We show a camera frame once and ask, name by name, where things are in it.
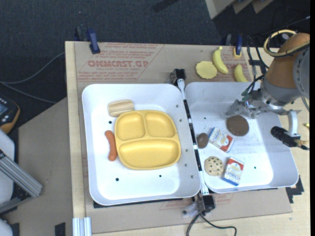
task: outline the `red and white box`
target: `red and white box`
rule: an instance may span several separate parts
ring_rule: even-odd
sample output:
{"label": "red and white box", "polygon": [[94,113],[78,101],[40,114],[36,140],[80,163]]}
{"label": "red and white box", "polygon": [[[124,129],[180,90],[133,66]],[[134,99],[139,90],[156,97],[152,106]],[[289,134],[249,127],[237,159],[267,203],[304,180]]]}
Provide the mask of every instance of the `red and white box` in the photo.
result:
{"label": "red and white box", "polygon": [[241,175],[243,172],[244,163],[230,157],[226,163],[225,173],[223,180],[229,182],[235,186],[239,185],[241,181]]}
{"label": "red and white box", "polygon": [[214,127],[209,134],[209,142],[226,153],[229,153],[232,145],[234,144],[234,139]]}

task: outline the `yellow divided plate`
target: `yellow divided plate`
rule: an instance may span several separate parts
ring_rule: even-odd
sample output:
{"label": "yellow divided plate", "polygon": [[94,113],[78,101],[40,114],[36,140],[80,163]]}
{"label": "yellow divided plate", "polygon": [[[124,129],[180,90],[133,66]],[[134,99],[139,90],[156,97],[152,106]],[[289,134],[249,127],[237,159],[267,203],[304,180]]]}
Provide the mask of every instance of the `yellow divided plate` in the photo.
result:
{"label": "yellow divided plate", "polygon": [[134,170],[153,170],[175,164],[181,156],[176,126],[164,112],[129,111],[118,116],[115,140],[119,159]]}

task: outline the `white tray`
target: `white tray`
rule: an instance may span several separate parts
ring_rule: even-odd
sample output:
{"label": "white tray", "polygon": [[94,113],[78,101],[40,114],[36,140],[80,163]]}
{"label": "white tray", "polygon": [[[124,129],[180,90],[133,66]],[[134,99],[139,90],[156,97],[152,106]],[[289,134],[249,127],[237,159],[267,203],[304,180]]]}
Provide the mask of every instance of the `white tray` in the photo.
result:
{"label": "white tray", "polygon": [[[119,158],[108,160],[105,131],[114,131],[116,118],[107,105],[132,100],[135,110],[159,110],[173,119],[181,143],[179,161],[158,170],[130,170]],[[200,178],[183,98],[169,84],[93,84],[82,93],[87,140],[90,194],[104,206],[192,197],[200,190]]]}
{"label": "white tray", "polygon": [[196,136],[209,134],[213,127],[217,127],[235,138],[230,153],[210,143],[199,149],[202,167],[209,156],[220,158],[224,164],[230,156],[245,163],[237,187],[222,180],[222,177],[203,173],[208,188],[217,193],[287,187],[295,185],[298,180],[290,149],[270,134],[272,127],[281,127],[278,115],[264,113],[257,119],[247,118],[250,130],[244,137],[236,137],[227,130],[225,113],[236,99],[241,100],[241,93],[248,86],[249,83],[195,82],[188,84],[185,90]]}

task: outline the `chocolate cookie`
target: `chocolate cookie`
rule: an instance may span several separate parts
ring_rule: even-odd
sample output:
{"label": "chocolate cookie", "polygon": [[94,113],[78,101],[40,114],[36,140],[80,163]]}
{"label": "chocolate cookie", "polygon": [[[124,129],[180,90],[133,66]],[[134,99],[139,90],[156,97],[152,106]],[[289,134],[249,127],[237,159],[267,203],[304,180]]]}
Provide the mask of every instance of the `chocolate cookie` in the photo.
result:
{"label": "chocolate cookie", "polygon": [[236,136],[245,136],[250,130],[247,120],[240,115],[228,118],[226,125],[227,129]]}
{"label": "chocolate cookie", "polygon": [[205,148],[209,142],[209,137],[206,133],[201,133],[197,136],[197,145],[199,148]]}

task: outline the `yellow cable loop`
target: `yellow cable loop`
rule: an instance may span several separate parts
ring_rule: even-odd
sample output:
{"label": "yellow cable loop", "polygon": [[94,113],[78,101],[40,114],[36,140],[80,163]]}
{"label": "yellow cable loop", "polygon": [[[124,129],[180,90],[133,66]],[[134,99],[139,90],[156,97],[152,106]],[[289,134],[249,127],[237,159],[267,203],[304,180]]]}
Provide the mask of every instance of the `yellow cable loop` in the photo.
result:
{"label": "yellow cable loop", "polygon": [[290,33],[290,34],[293,34],[293,35],[296,34],[295,31],[290,30],[290,29],[279,30],[279,31],[276,31],[276,32],[274,32],[273,34],[271,34],[271,35],[266,39],[266,41],[265,41],[263,47],[264,47],[264,51],[265,51],[267,54],[269,54],[270,56],[272,56],[272,57],[281,57],[281,56],[284,56],[284,55],[289,55],[289,54],[293,53],[294,51],[296,51],[297,49],[302,48],[302,47],[304,47],[304,46],[310,44],[310,40],[308,40],[308,41],[306,41],[305,43],[302,43],[302,44],[300,44],[300,45],[298,45],[298,46],[296,46],[296,47],[294,47],[294,48],[292,48],[292,49],[289,49],[289,50],[287,50],[287,51],[285,51],[285,52],[282,52],[282,53],[274,53],[274,52],[269,51],[268,48],[267,48],[267,45],[268,45],[269,41],[270,41],[273,37],[275,37],[275,36],[277,36],[277,35],[280,35],[280,34],[282,34],[282,33]]}

